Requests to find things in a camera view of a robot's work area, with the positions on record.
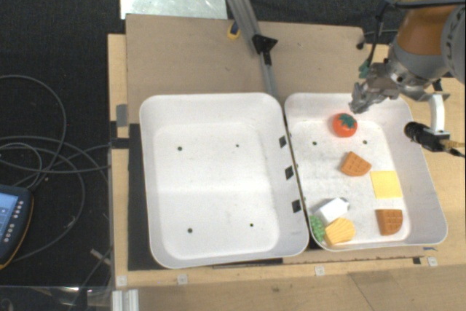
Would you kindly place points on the yellow cheese slice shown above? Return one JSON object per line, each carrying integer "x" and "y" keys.
{"x": 386, "y": 185}

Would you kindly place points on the white toy bottle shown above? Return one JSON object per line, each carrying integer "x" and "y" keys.
{"x": 331, "y": 210}

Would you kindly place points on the brown cardboard board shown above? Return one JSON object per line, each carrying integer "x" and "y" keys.
{"x": 189, "y": 58}

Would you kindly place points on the yellow shell biscuit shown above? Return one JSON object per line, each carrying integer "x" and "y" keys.
{"x": 339, "y": 232}

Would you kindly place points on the orange waffle piece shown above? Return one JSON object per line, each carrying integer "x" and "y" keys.
{"x": 389, "y": 221}
{"x": 355, "y": 165}

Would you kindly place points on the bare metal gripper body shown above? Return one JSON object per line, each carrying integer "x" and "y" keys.
{"x": 386, "y": 82}

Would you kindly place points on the black cylinder on white bracket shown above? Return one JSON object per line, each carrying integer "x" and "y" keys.
{"x": 422, "y": 136}

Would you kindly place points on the red toy tomato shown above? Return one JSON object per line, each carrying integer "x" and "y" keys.
{"x": 344, "y": 126}

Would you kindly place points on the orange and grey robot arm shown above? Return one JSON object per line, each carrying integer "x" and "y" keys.
{"x": 426, "y": 32}

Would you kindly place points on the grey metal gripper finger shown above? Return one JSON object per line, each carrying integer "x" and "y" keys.
{"x": 358, "y": 98}
{"x": 371, "y": 99}

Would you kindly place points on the white plastic tray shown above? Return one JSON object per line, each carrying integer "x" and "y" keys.
{"x": 215, "y": 185}
{"x": 327, "y": 178}

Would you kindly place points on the green toy grapes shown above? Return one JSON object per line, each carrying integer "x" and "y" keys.
{"x": 317, "y": 229}

